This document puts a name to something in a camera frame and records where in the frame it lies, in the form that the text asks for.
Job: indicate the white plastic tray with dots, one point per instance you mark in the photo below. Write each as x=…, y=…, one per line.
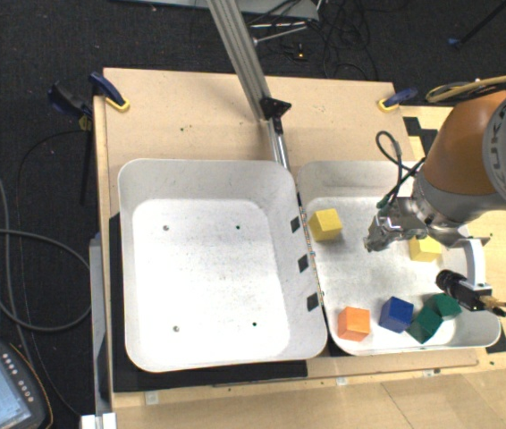
x=360, y=275
x=208, y=275

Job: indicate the orange cube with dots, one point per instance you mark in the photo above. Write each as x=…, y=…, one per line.
x=354, y=323

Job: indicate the green cube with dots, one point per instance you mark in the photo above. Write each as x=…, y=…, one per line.
x=447, y=305
x=425, y=325

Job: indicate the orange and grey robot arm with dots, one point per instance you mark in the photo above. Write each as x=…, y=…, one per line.
x=467, y=150

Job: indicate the pale wood board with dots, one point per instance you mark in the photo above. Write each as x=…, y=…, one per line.
x=190, y=119

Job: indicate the blue cube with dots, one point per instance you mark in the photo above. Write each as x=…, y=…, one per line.
x=396, y=314

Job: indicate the black cylinder on white bracket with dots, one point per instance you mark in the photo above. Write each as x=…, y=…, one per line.
x=458, y=286

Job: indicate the yellow cube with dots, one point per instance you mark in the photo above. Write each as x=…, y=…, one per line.
x=425, y=249
x=324, y=224

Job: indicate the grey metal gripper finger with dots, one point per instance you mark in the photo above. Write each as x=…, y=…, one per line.
x=388, y=239
x=371, y=240

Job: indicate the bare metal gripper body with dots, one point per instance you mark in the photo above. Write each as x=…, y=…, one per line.
x=407, y=219

